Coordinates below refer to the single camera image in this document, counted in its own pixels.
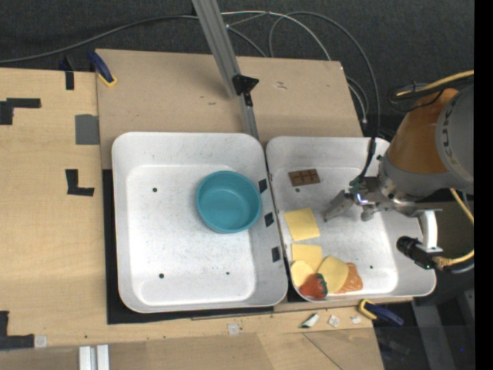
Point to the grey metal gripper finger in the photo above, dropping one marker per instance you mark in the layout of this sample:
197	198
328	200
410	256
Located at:
368	212
337	207

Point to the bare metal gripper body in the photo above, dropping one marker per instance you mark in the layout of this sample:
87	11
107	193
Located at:
371	194

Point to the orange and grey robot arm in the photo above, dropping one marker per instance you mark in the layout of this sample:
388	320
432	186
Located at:
420	145

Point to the white plastic tray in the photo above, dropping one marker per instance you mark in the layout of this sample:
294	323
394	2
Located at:
173	237
354	241

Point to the yellow square cheese slice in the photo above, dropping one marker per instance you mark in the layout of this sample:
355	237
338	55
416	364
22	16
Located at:
302	224
308	253

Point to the brown biscuit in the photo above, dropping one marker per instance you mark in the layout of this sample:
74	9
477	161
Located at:
304	177

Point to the yellow round slice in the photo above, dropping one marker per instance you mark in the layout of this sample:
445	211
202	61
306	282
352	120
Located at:
300	273
333	273

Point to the orange bread piece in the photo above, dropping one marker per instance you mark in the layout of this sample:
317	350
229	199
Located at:
353	280

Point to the red and green pepper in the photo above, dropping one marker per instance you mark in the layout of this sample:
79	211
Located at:
312	288

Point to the blue bowl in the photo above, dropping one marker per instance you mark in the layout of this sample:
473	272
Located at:
228	202

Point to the white and green scrap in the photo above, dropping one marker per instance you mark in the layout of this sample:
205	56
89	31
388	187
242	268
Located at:
309	320

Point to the pale wood board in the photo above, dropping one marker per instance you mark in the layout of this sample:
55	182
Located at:
173	98

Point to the black cylinder on white bracket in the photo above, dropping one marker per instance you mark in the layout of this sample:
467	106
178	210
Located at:
414	248

